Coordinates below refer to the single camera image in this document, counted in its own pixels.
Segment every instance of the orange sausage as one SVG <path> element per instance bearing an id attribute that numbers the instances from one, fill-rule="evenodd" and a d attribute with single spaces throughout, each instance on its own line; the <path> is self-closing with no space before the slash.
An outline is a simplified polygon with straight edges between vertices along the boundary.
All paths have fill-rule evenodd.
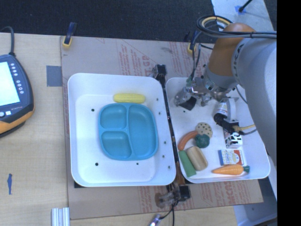
<path id="1" fill-rule="evenodd" d="M 184 147 L 185 147 L 186 143 L 187 143 L 190 139 L 195 138 L 197 134 L 198 134 L 198 131 L 196 131 L 196 130 L 190 131 L 190 132 L 188 132 L 187 134 L 185 134 L 185 135 L 181 138 L 181 140 L 179 141 L 179 144 L 178 144 L 178 150 L 179 150 L 179 151 L 184 150 Z"/>
<path id="2" fill-rule="evenodd" d="M 243 173 L 243 171 L 249 172 L 250 167 L 249 166 L 243 167 L 242 165 L 239 164 L 230 164 L 214 169 L 212 172 L 218 174 L 227 174 L 227 175 L 240 175 Z"/>

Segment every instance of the table surface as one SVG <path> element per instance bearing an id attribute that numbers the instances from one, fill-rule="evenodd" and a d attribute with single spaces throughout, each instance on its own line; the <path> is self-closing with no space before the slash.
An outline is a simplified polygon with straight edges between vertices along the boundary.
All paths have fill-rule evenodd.
<path id="1" fill-rule="evenodd" d="M 0 33 L 0 41 L 0 55 L 8 54 L 10 34 Z M 24 126 L 0 138 L 0 225 L 50 226 L 51 209 L 68 207 L 63 91 L 48 87 L 46 74 L 47 65 L 61 66 L 59 43 L 60 36 L 15 34 L 14 52 L 31 80 L 36 109 Z M 143 226 L 154 215 L 71 220 L 70 225 Z M 237 225 L 232 206 L 180 210 L 174 215 L 175 225 Z M 160 222 L 171 225 L 172 214 Z"/>

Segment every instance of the cookie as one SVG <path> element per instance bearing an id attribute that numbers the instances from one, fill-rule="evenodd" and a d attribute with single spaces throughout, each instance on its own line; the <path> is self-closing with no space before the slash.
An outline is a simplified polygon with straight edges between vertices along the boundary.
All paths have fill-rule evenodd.
<path id="1" fill-rule="evenodd" d="M 199 124 L 197 124 L 196 131 L 198 131 L 200 135 L 209 136 L 209 138 L 211 138 L 213 134 L 211 126 L 205 122 L 200 122 Z"/>

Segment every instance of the blue and yellow clamp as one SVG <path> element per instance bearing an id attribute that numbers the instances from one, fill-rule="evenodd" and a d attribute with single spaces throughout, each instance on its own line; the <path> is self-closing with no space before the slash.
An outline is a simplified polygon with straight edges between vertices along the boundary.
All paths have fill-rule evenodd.
<path id="1" fill-rule="evenodd" d="M 63 42 L 62 42 L 62 44 L 63 44 L 64 47 L 66 47 L 66 48 L 70 47 L 71 42 L 72 42 L 72 36 L 75 33 L 76 26 L 77 26 L 77 23 L 71 22 L 69 24 L 67 35 L 64 36 L 64 39 L 63 39 Z"/>

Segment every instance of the blue plate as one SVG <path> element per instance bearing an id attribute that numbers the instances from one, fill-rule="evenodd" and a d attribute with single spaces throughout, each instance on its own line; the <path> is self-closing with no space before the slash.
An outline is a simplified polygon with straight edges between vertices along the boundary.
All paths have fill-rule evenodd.
<path id="1" fill-rule="evenodd" d="M 154 115 L 144 105 L 113 103 L 104 106 L 98 117 L 103 152 L 115 160 L 144 160 L 158 149 Z"/>

